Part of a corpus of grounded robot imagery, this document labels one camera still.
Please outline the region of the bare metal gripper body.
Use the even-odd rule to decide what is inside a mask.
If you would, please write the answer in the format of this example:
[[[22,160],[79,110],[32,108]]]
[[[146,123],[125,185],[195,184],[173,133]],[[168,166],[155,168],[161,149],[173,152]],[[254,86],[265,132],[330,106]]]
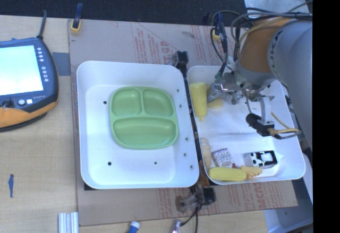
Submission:
[[[262,99],[261,92],[275,80],[269,72],[231,71],[219,72],[220,90],[224,93],[240,94],[250,101]]]

